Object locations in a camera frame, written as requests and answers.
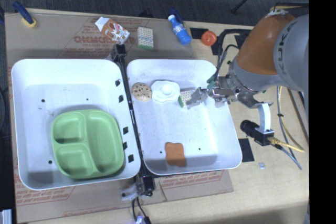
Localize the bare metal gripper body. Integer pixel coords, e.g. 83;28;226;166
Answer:
208;76;260;110

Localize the green and white packet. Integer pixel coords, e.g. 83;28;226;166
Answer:
178;89;197;110
136;26;154;51

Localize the white plastic tray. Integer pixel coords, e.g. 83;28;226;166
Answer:
126;59;243;176
10;58;142;191

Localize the white fried egg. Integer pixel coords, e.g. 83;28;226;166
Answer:
151;80;181;104

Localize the orange bread slice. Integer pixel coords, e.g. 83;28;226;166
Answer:
164;142;187;168

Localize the orange round toy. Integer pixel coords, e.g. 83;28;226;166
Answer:
201;30;218;47

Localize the tan chocolate chip biscuit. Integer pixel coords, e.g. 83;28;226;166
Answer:
131;82;153;103

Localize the blue bottle with white cap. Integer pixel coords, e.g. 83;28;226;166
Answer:
167;14;193;46

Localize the orange and white carton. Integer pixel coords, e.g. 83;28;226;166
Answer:
94;16;131;46

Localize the green divided plate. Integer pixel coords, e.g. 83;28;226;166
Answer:
50;109;125;180

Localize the brown cardboard board red print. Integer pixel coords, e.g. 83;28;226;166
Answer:
4;7;235;223

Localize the black cylinder on white bracket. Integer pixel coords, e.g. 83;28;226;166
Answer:
239;102;275;146

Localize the black block with thin wires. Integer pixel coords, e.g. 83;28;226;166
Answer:
135;175;156;196
112;44;128;61

